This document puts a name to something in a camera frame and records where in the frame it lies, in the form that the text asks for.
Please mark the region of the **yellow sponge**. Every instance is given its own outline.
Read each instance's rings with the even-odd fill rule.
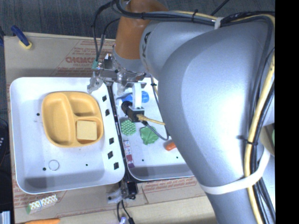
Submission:
[[[97,137],[97,123],[95,121],[77,121],[77,139],[96,140]]]

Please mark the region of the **gray robot arm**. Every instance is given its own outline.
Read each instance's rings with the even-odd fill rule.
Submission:
[[[166,23],[152,26],[141,39],[141,60],[159,80],[161,115],[178,150],[200,184],[215,187],[242,179],[253,90],[259,67],[274,46],[267,23],[217,30],[197,25],[185,40],[175,31],[183,31],[186,24],[172,25],[171,31]],[[264,124],[273,122],[274,99]],[[266,173],[275,200],[273,156]],[[255,223],[246,189],[207,196],[219,223]]]

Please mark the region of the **gray carpet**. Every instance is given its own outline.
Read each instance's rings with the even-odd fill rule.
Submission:
[[[0,26],[7,35],[16,25],[26,32],[92,36],[91,22],[96,9],[110,0],[0,0]],[[170,10],[211,14],[224,0],[158,0]],[[275,10],[275,0],[231,0],[215,16],[227,16],[242,11]],[[111,10],[102,13],[97,32],[118,17]],[[117,24],[107,31],[115,38]],[[0,118],[7,120],[6,81],[3,48],[0,48]]]

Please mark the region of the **black clip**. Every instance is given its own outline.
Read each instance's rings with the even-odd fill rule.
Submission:
[[[145,14],[145,12],[141,13],[141,19],[142,19],[142,20],[144,20],[144,17],[143,17],[144,14]]]
[[[251,145],[254,145],[254,146],[257,146],[257,145],[258,145],[258,142],[253,143],[253,142],[250,142],[250,141],[248,141],[248,140],[245,140],[245,141],[246,141],[247,144],[251,144]]]
[[[195,16],[196,13],[198,13],[198,9],[195,9],[195,10],[194,10],[194,13],[192,14],[192,18],[191,18],[191,21],[192,21],[192,22],[194,22],[194,16]]]

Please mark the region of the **green object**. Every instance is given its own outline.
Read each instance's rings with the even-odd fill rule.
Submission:
[[[159,139],[159,137],[154,132],[152,132],[151,129],[148,128],[148,127],[144,127],[144,128],[140,129],[140,136],[141,136],[141,138],[143,140],[143,143],[145,145],[152,144],[157,139]]]
[[[126,120],[121,122],[121,132],[124,135],[132,135],[136,133],[136,125],[132,123],[130,120]]]
[[[30,212],[31,212],[31,207],[29,205],[26,208],[26,212],[27,212],[27,214],[30,214]]]
[[[94,59],[92,69],[95,70],[98,67],[99,62]]]

